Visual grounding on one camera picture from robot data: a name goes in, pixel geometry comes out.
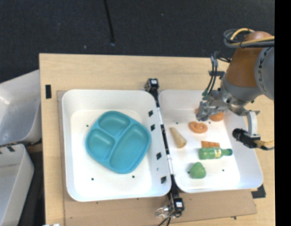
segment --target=white plastic container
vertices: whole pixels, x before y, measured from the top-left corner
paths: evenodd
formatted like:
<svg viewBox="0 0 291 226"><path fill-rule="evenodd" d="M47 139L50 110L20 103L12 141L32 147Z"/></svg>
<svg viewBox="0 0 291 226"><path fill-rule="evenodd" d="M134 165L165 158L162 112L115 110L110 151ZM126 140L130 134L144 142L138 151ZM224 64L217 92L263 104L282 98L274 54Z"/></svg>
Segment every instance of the white plastic container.
<svg viewBox="0 0 291 226"><path fill-rule="evenodd" d="M16 226L32 181L34 166L23 144L0 147L0 226Z"/></svg>
<svg viewBox="0 0 291 226"><path fill-rule="evenodd" d="M187 193L252 189L263 182L263 174L257 160L255 150L237 142L232 131L235 128L247 130L244 117L232 112L224 114L222 121L205 121L208 131L202 134L192 132L188 123L197 121L195 109L199 107L202 91L164 90L159 95L159 102L175 181L178 187ZM183 148L178 148L171 135L170 127L174 127L187 140ZM220 143L221 148L231 148L232 156L220 159L200 160L198 149L201 141ZM193 179L188 174L191 166L201 162L205 167L203 179Z"/></svg>
<svg viewBox="0 0 291 226"><path fill-rule="evenodd" d="M69 195L81 202L157 197L167 194L171 179L152 95L135 90L70 90L62 97L62 117ZM85 139L107 111L124 113L145 126L151 145L138 167L127 174L113 172L94 160Z"/></svg>
<svg viewBox="0 0 291 226"><path fill-rule="evenodd" d="M39 70L0 84L0 145L42 137Z"/></svg>

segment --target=blue plate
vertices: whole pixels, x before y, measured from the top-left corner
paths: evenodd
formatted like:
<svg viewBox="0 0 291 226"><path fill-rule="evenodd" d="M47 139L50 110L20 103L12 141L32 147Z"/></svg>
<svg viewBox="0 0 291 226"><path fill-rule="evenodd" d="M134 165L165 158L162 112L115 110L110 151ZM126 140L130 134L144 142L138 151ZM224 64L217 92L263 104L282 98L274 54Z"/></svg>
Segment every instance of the blue plate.
<svg viewBox="0 0 291 226"><path fill-rule="evenodd" d="M91 157L117 173L133 171L150 143L150 133L142 124L117 111L102 114L85 141Z"/></svg>

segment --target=tabletop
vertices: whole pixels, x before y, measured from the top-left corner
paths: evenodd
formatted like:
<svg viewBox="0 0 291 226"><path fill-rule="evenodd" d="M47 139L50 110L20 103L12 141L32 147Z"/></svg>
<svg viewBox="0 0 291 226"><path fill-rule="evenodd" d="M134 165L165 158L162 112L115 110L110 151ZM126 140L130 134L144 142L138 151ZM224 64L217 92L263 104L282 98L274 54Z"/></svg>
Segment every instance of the tabletop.
<svg viewBox="0 0 291 226"><path fill-rule="evenodd" d="M77 204L67 196L60 150L58 92L71 89L143 89L148 78L158 79L160 91L204 90L209 82L210 59L40 54L39 62L46 224L77 225L84 222L84 225L92 225L97 218L98 225L111 225L111 213L114 217L122 215L119 223L126 222L126 225L159 224L160 219L152 219L151 208L153 204L161 203L160 199L88 203L90 210L83 210L86 203ZM227 63L220 61L219 70L226 71L227 67ZM246 108L261 111L258 114L258 133L264 141L274 140L273 101L259 96ZM265 198L253 200L250 190L200 193L196 196L183 194L192 210L184 211L184 217L171 222L178 226L275 225L274 150L256 149L256 153L264 175Z"/></svg>

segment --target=green bottle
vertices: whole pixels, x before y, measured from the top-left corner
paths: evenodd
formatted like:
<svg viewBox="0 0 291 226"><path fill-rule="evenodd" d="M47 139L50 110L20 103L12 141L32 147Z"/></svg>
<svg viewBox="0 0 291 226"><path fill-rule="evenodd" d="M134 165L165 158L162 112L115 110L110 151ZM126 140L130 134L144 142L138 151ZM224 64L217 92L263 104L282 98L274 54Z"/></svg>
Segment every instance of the green bottle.
<svg viewBox="0 0 291 226"><path fill-rule="evenodd" d="M217 159L221 158L222 156L231 156L232 149L222 149L219 147L207 147L199 149L199 158L201 160L205 159Z"/></svg>

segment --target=orange donut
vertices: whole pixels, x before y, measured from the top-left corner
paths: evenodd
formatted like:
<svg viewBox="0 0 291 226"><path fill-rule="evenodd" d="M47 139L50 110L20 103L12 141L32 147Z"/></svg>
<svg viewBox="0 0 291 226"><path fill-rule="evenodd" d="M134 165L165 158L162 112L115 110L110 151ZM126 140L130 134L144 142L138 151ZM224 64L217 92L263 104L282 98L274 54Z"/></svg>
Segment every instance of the orange donut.
<svg viewBox="0 0 291 226"><path fill-rule="evenodd" d="M224 118L224 113L220 111L217 114L211 115L209 117L212 121L221 121Z"/></svg>
<svg viewBox="0 0 291 226"><path fill-rule="evenodd" d="M204 133L208 130L207 125L204 123L197 123L195 121L191 121L188 123L189 128L195 133Z"/></svg>

